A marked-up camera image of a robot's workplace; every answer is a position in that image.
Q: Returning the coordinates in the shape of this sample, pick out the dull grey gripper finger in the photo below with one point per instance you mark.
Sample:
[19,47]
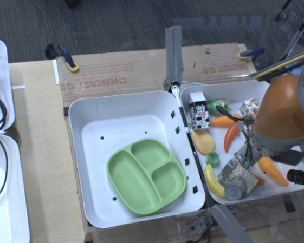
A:
[227,171]

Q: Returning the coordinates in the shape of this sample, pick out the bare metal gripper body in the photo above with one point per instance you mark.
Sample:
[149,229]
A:
[249,154]

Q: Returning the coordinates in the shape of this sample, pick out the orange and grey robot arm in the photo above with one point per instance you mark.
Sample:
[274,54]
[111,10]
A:
[284,108]

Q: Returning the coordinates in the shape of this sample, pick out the yellow banana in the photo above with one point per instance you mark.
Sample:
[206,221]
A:
[214,180]

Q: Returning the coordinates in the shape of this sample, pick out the silver can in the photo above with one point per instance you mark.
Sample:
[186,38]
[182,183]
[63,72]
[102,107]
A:
[234,190]

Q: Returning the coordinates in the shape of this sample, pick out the yellow patterned box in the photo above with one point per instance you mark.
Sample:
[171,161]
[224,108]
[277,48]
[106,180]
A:
[247,179]

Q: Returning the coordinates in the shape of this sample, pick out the orange curved pepper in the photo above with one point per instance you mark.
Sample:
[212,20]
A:
[230,136]

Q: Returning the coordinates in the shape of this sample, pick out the orange carrot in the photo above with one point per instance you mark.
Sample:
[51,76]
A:
[223,121]
[272,170]

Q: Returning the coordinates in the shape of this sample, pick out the yellow oval biscuit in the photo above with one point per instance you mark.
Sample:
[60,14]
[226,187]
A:
[204,141]

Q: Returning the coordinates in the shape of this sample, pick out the orange and white carton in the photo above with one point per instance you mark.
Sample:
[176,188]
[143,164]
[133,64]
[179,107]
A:
[248,108]

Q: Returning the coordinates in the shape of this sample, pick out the green plastic bottle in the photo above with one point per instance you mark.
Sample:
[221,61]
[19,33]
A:
[217,105]

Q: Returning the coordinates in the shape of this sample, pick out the white cow print milk carton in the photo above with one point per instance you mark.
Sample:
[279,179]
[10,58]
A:
[198,110]

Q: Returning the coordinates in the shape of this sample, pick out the green divided plate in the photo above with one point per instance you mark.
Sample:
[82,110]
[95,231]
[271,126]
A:
[144,173]

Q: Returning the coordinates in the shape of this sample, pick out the brown cardboard board red print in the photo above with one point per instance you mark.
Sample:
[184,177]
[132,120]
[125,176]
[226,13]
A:
[125,75]

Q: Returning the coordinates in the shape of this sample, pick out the black cylinder on white bracket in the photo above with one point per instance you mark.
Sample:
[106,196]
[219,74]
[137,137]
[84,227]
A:
[297,176]

